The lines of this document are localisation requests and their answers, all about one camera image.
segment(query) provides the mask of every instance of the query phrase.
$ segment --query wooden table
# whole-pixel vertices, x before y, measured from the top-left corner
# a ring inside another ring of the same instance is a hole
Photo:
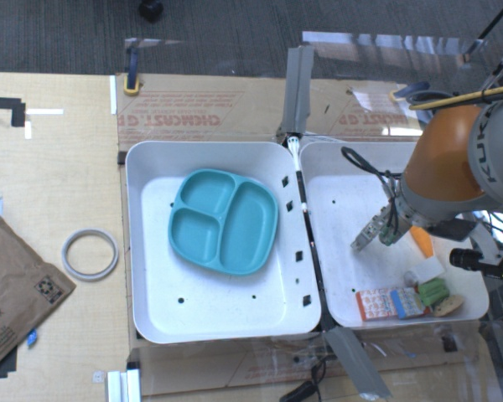
[[[45,261],[64,269],[60,250],[78,229],[99,227],[124,256],[122,192],[117,165],[117,117],[109,76],[0,73],[0,96],[27,109],[63,109],[31,116],[32,138],[0,110],[0,193],[6,222]],[[84,272],[110,260],[108,246],[79,240],[70,261]],[[2,401],[105,400],[107,371],[126,367],[129,326],[125,265],[98,282],[75,281],[73,294],[39,327],[36,344],[18,347],[17,371],[0,379]],[[477,362],[390,371],[384,380],[397,400],[501,400],[488,348],[480,338]],[[299,383],[168,394],[147,400],[277,400]],[[350,380],[327,379],[323,397],[362,400]]]

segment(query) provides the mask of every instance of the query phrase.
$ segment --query gray carpet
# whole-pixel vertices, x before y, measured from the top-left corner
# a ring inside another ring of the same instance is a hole
[[[125,67],[123,40],[139,37],[165,41],[142,51],[143,72],[284,77],[287,50],[302,43],[303,31],[468,43],[503,8],[503,0],[161,0],[162,18],[149,23],[138,14],[140,1],[0,0],[0,71],[113,74]],[[503,21],[492,34],[502,55]],[[314,67],[314,77],[425,76],[409,67],[383,71],[366,59],[317,58]]]

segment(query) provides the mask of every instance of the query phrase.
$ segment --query chair leg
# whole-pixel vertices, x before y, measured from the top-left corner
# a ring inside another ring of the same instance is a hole
[[[163,11],[163,4],[160,0],[142,0],[138,7],[140,15],[150,23],[154,23],[160,18]]]

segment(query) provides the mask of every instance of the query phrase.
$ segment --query white plastic tray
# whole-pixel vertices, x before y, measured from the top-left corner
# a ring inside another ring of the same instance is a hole
[[[207,270],[171,248],[171,203],[186,176],[199,168],[255,179],[276,197],[276,239],[256,273]],[[317,326],[321,308],[313,260],[293,160],[285,148],[273,142],[141,142],[128,152],[126,170],[132,309],[147,340],[296,335]]]
[[[345,145],[355,149],[378,170],[400,173],[415,143],[349,142]],[[358,253],[351,249],[352,241],[372,216],[387,205],[387,199],[378,178],[347,161],[341,154],[341,146],[343,144],[335,142],[309,143],[302,147],[300,155],[326,299],[335,321],[346,327],[367,328],[482,317],[489,306],[482,275],[449,264],[449,252],[454,247],[469,247],[469,243],[433,238],[434,253],[446,269],[443,278],[451,293],[464,296],[464,305],[440,318],[361,320],[355,292],[404,286],[404,272],[424,257],[410,234],[389,247],[376,238]]]

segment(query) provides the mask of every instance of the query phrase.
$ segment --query yellow cable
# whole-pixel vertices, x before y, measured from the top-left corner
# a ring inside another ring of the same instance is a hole
[[[503,86],[500,86],[499,88],[494,88],[492,90],[480,90],[477,92],[472,92],[470,94],[457,95],[455,97],[446,98],[444,100],[436,100],[436,101],[430,101],[428,103],[411,105],[409,109],[411,111],[424,111],[427,109],[434,109],[436,107],[448,106],[451,104],[461,103],[463,101],[469,101],[474,100],[476,98],[481,98],[483,96],[483,93],[484,96],[503,94]]]

